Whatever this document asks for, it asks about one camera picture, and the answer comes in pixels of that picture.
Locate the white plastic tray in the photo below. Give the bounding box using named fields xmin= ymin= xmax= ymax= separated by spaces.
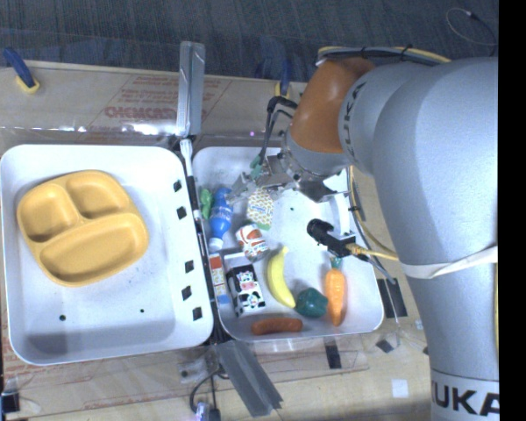
xmin=191 ymin=146 xmax=385 ymax=344
xmin=0 ymin=143 xmax=215 ymax=367

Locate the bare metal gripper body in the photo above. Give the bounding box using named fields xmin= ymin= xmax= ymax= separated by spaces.
xmin=253 ymin=153 xmax=339 ymax=203

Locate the orange sausage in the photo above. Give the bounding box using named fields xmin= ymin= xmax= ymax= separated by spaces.
xmin=250 ymin=317 xmax=304 ymax=337

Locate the green bell pepper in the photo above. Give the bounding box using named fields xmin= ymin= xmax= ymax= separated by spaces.
xmin=295 ymin=287 xmax=330 ymax=319

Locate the yellow banana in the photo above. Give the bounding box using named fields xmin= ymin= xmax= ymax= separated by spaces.
xmin=266 ymin=246 xmax=297 ymax=310

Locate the orange carrot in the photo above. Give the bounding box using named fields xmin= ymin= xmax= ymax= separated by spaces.
xmin=323 ymin=256 xmax=348 ymax=327

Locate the cow print carton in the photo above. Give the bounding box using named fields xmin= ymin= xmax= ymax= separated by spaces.
xmin=225 ymin=263 xmax=267 ymax=319

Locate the yellow divided plate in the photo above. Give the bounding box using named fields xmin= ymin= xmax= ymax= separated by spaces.
xmin=16 ymin=169 xmax=150 ymax=288

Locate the red and white can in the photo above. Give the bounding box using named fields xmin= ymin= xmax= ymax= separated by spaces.
xmin=235 ymin=223 xmax=271 ymax=263

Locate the orange and white carton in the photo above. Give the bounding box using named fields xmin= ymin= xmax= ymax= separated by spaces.
xmin=208 ymin=252 xmax=230 ymax=304

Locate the white patterned packet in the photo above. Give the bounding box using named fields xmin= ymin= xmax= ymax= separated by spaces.
xmin=245 ymin=189 xmax=275 ymax=232

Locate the green toy vegetable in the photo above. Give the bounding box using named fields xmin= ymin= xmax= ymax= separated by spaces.
xmin=199 ymin=187 xmax=214 ymax=220

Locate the blue and white bottle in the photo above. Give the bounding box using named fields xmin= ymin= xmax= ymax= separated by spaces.
xmin=207 ymin=186 xmax=235 ymax=253

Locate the brown cardboard board red print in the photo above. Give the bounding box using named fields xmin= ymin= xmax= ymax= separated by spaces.
xmin=0 ymin=60 xmax=424 ymax=417

